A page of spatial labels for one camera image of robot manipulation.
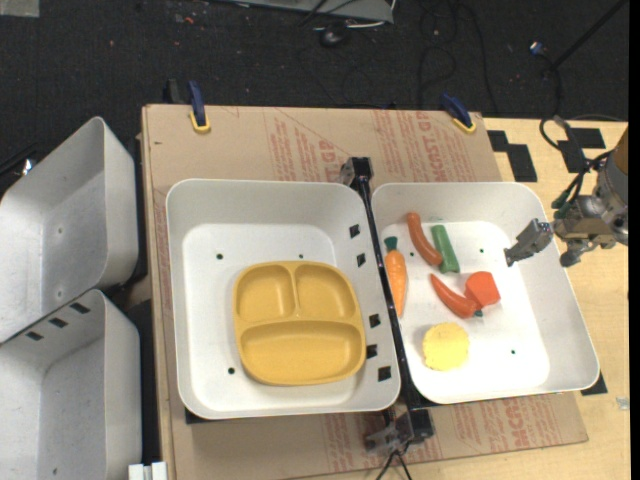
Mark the orange toy food chunk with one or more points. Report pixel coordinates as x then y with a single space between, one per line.
484 289

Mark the orange sausage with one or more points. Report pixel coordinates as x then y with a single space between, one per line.
422 243

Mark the brown cardboard board red print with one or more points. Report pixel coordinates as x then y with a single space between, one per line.
280 140

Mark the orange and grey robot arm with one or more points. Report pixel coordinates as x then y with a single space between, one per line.
618 175

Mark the thin black rod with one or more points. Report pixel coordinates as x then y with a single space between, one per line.
382 263

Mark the yellow round biscuit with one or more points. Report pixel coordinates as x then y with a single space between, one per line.
446 346

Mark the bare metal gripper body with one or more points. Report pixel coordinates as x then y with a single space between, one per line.
590 225

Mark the green toy vegetable stick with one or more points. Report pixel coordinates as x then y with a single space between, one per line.
446 250

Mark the red chili pepper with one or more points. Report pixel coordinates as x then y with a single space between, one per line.
452 300

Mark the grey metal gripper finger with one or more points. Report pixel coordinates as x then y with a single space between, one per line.
577 253
530 240

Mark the white plastic tray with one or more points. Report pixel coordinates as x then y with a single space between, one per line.
60 228
520 338
65 398
210 298

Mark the orange carrot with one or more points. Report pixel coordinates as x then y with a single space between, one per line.
396 275

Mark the yellow divided plate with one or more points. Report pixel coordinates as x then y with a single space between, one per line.
300 348

